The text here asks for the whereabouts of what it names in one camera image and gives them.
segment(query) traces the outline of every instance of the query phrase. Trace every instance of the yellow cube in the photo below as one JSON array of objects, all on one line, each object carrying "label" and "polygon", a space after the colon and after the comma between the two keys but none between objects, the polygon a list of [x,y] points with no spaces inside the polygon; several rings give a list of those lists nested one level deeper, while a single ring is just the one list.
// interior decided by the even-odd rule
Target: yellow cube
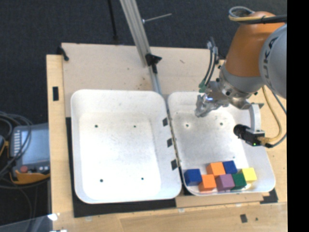
[{"label": "yellow cube", "polygon": [[243,168],[240,170],[240,173],[243,173],[248,184],[257,180],[254,168]]}]

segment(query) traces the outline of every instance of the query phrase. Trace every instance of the blue cube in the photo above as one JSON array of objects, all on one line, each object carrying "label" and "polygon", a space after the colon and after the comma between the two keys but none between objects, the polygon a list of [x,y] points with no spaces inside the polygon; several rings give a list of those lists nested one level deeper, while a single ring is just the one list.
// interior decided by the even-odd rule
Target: blue cube
[{"label": "blue cube", "polygon": [[222,163],[227,174],[236,174],[238,172],[233,160],[224,161]]},{"label": "blue cube", "polygon": [[200,169],[188,169],[183,175],[187,186],[197,186],[202,182]]}]

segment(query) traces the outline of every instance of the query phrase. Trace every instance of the green cube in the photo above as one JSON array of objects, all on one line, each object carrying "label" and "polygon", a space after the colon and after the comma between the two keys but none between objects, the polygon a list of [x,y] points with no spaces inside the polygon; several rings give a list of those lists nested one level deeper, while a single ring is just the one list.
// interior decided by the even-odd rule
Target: green cube
[{"label": "green cube", "polygon": [[231,190],[239,190],[244,188],[247,185],[247,182],[245,180],[245,176],[243,175],[243,173],[238,173],[238,174],[232,174],[234,183],[235,183],[235,187],[232,188]]}]

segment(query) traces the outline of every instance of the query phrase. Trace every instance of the wooden table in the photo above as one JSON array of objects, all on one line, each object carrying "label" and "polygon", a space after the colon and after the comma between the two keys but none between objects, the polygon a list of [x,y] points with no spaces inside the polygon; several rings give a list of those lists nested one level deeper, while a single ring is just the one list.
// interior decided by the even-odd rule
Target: wooden table
[{"label": "wooden table", "polygon": [[[47,55],[48,116],[51,153],[52,212],[54,229],[68,231],[287,231],[287,145],[284,140],[268,149],[275,177],[278,202],[260,204],[269,193],[241,193],[206,197],[176,197],[176,208],[75,218],[65,118],[70,116],[70,96],[82,88],[152,90],[148,69],[141,66],[136,47],[63,43],[70,58]],[[175,91],[198,91],[209,62],[207,49],[152,47],[162,57],[158,78],[163,96]],[[286,130],[286,117],[269,96]],[[251,102],[266,103],[262,92]],[[270,109],[261,109],[266,136],[278,128]]]}]

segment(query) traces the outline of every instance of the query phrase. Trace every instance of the orange cube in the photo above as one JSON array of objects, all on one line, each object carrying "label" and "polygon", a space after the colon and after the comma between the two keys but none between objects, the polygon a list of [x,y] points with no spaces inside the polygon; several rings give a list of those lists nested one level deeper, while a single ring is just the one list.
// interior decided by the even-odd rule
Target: orange cube
[{"label": "orange cube", "polygon": [[198,185],[200,192],[212,191],[217,187],[213,174],[202,174],[202,182]]},{"label": "orange cube", "polygon": [[222,162],[212,162],[206,167],[208,174],[213,174],[214,177],[225,174],[225,169]]}]

